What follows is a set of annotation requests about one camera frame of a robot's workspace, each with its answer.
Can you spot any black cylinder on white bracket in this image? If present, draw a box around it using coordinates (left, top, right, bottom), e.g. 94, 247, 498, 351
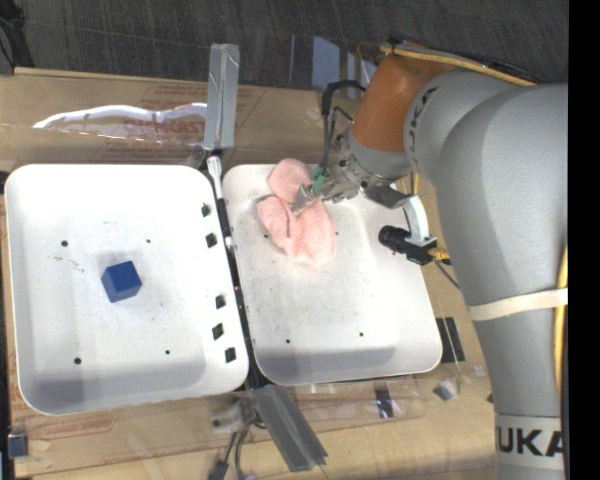
378, 194, 439, 267

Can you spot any pink cloth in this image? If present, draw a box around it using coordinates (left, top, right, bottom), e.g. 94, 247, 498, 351
255, 157, 339, 268

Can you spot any white plastic tray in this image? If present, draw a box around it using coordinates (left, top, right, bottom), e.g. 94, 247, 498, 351
3, 163, 251, 416
221, 162, 444, 387

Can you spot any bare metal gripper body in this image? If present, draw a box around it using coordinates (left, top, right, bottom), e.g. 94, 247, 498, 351
311, 156, 381, 205

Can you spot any brown cardboard board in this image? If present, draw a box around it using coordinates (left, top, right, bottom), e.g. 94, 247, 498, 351
0, 66, 497, 480

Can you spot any thin black and white rod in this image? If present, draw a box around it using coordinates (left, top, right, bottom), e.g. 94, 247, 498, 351
206, 155, 256, 375

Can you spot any blue cube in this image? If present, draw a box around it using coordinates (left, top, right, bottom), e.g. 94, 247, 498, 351
100, 260, 144, 304

